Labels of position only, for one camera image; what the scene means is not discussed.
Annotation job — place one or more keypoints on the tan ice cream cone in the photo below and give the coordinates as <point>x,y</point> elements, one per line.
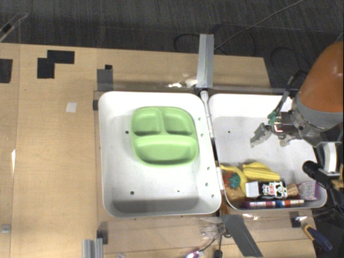
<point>292,189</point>

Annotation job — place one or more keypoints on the red strawberry with green leaves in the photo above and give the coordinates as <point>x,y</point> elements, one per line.
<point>231,181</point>

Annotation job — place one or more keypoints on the white printed carton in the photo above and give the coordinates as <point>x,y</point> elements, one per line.
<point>264,189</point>

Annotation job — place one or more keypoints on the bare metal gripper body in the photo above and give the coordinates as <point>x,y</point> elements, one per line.
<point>293,126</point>

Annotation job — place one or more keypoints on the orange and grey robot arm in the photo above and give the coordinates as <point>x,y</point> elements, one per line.
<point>323,82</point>

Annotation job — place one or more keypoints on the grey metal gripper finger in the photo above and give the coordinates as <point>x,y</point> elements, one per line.
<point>285,142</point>
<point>259,134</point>

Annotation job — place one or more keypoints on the purple and red tube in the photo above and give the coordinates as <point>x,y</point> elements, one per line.
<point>271,204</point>

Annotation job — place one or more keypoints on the black cylinder on white bracket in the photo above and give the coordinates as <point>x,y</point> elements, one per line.
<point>317,172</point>

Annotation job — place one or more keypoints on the pink printed packet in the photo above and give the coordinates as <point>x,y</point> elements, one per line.
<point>309,191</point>

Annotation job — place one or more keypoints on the yellow corn cob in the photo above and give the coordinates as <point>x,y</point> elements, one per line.
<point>260,172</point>

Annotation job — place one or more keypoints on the white plastic tray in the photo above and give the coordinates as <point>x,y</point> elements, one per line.
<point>161,187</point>
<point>236,146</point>

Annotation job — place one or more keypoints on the green divided plate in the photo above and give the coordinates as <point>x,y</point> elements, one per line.
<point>165,146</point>

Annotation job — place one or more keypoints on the orange bread piece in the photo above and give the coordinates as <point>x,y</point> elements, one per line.
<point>235,194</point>

